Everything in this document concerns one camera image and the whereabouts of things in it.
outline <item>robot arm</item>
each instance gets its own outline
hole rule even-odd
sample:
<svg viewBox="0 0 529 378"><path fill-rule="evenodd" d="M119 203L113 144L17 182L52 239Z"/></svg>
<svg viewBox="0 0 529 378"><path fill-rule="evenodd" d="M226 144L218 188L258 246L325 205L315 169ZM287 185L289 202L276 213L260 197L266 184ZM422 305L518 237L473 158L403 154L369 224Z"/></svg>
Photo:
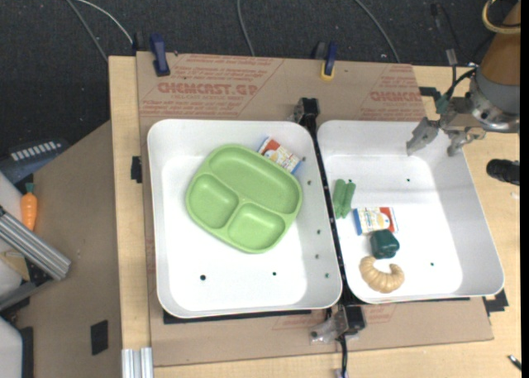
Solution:
<svg viewBox="0 0 529 378"><path fill-rule="evenodd" d="M497 35L481 65L461 75L436 101L440 118L422 119L407 142L409 155L432 141L439 130L450 138L449 156L484 138L486 132L520 132L522 2L518 1L503 24L495 25L488 19L488 9L495 1L489 0L483 10L484 25ZM454 87L464 78L470 78L469 92L464 98L452 98Z"/></svg>

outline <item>green divided plate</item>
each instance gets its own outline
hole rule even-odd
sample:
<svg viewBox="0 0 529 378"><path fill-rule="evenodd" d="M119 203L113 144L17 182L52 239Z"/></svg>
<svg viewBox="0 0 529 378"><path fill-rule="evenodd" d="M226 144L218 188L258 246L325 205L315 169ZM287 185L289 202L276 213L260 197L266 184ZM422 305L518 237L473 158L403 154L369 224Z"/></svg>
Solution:
<svg viewBox="0 0 529 378"><path fill-rule="evenodd" d="M276 246L298 215L302 190L292 174L244 146L214 150L185 198L200 227L249 253Z"/></svg>

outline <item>wooden table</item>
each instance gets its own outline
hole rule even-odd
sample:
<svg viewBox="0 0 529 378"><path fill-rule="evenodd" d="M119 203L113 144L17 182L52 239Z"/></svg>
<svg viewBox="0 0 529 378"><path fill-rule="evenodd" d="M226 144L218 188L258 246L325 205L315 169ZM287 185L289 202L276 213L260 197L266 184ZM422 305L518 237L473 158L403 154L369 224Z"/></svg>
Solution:
<svg viewBox="0 0 529 378"><path fill-rule="evenodd" d="M139 350L150 346L150 325L145 275L142 189L131 180L132 156L140 154L137 110L136 59L111 57L109 61L112 109L112 144L116 185L117 244L122 314L122 346ZM416 66L419 86L447 89L451 70ZM457 91L462 94L464 85ZM355 352L348 372L364 377L517 377L521 372L508 360L521 360L520 203L519 187L486 175L491 159L519 159L518 135L488 134L465 147L465 156L496 243L505 273L509 306L493 313L494 340L445 346L409 347ZM155 368L156 377L333 377L341 355L296 356L194 366Z"/></svg>

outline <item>dark carpet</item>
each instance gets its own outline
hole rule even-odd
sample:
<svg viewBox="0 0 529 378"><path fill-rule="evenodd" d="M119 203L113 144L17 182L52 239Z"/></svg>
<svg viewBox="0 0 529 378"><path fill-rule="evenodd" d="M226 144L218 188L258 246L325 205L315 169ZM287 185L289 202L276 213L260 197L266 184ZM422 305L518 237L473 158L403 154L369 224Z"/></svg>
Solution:
<svg viewBox="0 0 529 378"><path fill-rule="evenodd" d="M249 55L236 0L86 0L129 32L159 32L168 51ZM490 41L487 0L360 0L393 42L400 61L479 63ZM441 30L431 5L438 3ZM75 3L106 55L131 45L101 12ZM339 60L395 62L373 21L353 0L241 0L258 56L310 58L335 41ZM64 0L0 0L0 155L8 147L62 137L74 144L109 119L107 64Z"/></svg>

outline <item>toy carrot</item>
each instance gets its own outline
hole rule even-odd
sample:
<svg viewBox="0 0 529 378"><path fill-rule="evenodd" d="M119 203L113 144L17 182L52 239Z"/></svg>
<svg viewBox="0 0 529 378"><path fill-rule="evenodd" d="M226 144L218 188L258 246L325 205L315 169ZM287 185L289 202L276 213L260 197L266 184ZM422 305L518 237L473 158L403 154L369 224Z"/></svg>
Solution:
<svg viewBox="0 0 529 378"><path fill-rule="evenodd" d="M33 194L33 188L34 184L26 183L27 193L24 194L20 200L22 223L32 231L35 228L37 207L37 200L36 196Z"/></svg>

